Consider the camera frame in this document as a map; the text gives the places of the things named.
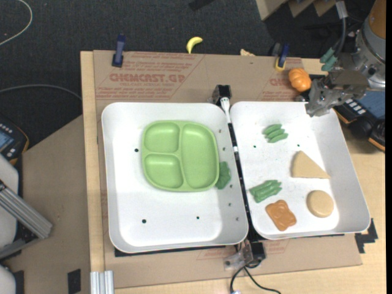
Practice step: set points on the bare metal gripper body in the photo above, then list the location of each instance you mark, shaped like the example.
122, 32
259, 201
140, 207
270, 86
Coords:
349, 80

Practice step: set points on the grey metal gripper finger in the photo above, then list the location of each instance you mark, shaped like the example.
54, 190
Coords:
315, 101
332, 100

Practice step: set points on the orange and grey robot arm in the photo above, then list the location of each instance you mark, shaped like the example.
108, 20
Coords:
376, 26

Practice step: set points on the orange pumpkin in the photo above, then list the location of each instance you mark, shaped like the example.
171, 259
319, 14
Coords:
299, 79

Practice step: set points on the green bean pods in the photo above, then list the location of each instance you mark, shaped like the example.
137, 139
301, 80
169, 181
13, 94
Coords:
265, 191
275, 133

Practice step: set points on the tan pizza slice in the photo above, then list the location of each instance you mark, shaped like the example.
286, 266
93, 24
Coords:
306, 168

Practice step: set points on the white plastic tray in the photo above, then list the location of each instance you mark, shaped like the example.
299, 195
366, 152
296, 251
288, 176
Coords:
171, 219
275, 164

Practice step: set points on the thin black and white rod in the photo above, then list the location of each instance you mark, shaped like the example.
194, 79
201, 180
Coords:
237, 155

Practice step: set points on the tan round biscuit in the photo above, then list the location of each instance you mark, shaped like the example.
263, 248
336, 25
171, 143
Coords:
320, 204

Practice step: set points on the green broccoli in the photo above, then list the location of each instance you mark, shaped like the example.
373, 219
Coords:
223, 176

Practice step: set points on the orange toast slice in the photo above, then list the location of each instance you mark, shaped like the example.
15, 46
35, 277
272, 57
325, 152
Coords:
280, 215

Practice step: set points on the yellow banana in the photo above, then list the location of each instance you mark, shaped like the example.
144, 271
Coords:
193, 43

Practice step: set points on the green divided plate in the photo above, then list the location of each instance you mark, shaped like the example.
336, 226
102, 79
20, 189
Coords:
180, 155

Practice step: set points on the brown cardboard board red print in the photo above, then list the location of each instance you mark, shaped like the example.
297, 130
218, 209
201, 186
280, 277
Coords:
153, 78

